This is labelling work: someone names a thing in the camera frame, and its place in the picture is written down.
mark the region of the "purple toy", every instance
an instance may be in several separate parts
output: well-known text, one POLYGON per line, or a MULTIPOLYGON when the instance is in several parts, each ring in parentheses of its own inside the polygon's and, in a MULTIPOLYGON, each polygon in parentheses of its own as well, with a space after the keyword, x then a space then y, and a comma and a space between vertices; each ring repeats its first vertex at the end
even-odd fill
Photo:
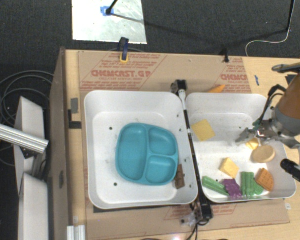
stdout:
POLYGON ((240 186, 235 179, 224 179, 222 184, 225 186, 225 189, 228 191, 231 198, 237 199, 242 197, 240 186))

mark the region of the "white plastic tray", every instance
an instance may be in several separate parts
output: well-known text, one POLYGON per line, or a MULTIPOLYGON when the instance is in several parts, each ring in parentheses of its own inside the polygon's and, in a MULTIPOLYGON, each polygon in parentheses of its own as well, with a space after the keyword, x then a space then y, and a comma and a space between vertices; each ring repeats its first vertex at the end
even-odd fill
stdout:
POLYGON ((198 195, 196 175, 181 100, 169 92, 90 92, 84 100, 87 133, 88 185, 91 202, 101 209, 183 205, 198 195), (130 123, 164 128, 174 134, 185 187, 174 181, 149 186, 123 179, 116 170, 116 145, 130 123))
MULTIPOLYGON (((249 200, 289 198, 295 194, 297 188, 295 180, 280 166, 280 162, 287 158, 281 142, 269 142, 276 152, 275 158, 269 163, 252 162, 252 150, 245 144, 235 143, 243 130, 247 127, 251 128, 252 123, 260 117, 265 103, 266 98, 258 94, 193 93, 186 99, 190 124, 193 125, 206 119, 215 132, 215 137, 207 141, 199 141, 193 134, 201 177, 208 176, 218 181, 231 179, 219 170, 225 158, 230 158, 240 168, 235 179, 239 185, 241 184, 240 172, 256 174, 259 169, 265 168, 272 174, 273 191, 264 190, 262 195, 256 195, 249 200)), ((270 117, 271 110, 268 110, 264 119, 270 117)), ((205 187, 203 187, 203 192, 215 203, 237 202, 205 187)))

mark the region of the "white cable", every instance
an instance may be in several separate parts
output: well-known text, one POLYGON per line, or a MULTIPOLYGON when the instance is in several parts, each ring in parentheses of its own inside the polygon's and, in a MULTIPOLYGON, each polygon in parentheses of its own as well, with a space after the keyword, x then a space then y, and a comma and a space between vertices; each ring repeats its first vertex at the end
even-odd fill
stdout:
POLYGON ((292 12, 291 12, 291 19, 290 19, 290 26, 288 28, 288 31, 286 33, 286 38, 282 41, 265 41, 265 40, 255 40, 255 41, 251 41, 249 42, 246 46, 245 46, 245 55, 247 57, 249 57, 248 55, 248 46, 252 43, 268 43, 268 44, 281 44, 284 43, 285 41, 287 41, 288 37, 289 37, 289 33, 290 33, 290 28, 291 28, 291 20, 292 20, 292 16, 294 14, 294 10, 295 10, 295 4, 296 4, 296 0, 293 1, 293 7, 292 7, 292 12))

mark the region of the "blue clamp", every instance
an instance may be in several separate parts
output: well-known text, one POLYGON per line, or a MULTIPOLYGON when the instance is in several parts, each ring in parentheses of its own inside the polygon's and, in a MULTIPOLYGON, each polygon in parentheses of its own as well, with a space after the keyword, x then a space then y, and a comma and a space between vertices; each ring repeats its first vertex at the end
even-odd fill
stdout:
POLYGON ((122 52, 120 54, 120 62, 127 63, 128 62, 128 47, 129 47, 129 39, 121 37, 120 42, 118 44, 118 52, 122 52))
POLYGON ((110 8, 110 6, 101 6, 101 7, 100 7, 100 10, 101 10, 101 13, 102 13, 103 16, 108 17, 108 16, 111 16, 111 14, 114 14, 114 13, 115 13, 115 9, 111 9, 111 14, 108 15, 108 14, 106 13, 106 10, 107 10, 108 8, 110 8))

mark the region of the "robotic arm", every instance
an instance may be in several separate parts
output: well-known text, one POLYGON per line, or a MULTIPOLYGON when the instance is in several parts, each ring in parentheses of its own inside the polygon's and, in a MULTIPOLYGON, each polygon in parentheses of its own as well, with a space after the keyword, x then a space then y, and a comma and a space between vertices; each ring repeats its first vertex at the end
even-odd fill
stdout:
MULTIPOLYGON (((262 115, 253 123, 254 128, 246 128, 236 142, 247 142, 254 137, 263 140, 276 140, 291 149, 298 149, 300 156, 300 143, 295 139, 296 136, 300 135, 300 63, 278 65, 272 70, 278 73, 297 72, 298 75, 287 89, 280 85, 271 88, 262 115), (275 107, 271 108, 271 119, 264 120, 264 115, 270 107, 272 99, 277 95, 282 95, 282 98, 275 107)), ((289 159, 284 159, 281 162, 281 167, 300 182, 300 162, 298 165, 289 159)))

